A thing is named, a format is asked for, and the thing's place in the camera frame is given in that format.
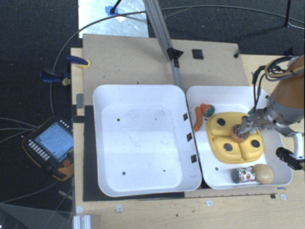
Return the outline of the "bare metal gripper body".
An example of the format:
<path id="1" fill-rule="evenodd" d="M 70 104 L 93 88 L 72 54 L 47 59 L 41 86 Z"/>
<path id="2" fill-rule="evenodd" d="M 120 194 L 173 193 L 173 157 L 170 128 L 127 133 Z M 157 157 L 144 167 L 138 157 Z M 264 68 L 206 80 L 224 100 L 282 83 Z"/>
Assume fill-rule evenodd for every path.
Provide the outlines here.
<path id="1" fill-rule="evenodd" d="M 297 133 L 290 125 L 292 122 L 284 120 L 284 118 L 277 114 L 270 107 L 264 109 L 251 109 L 248 112 L 249 125 L 258 125 L 258 130 L 275 130 L 283 136 L 292 136 Z"/>

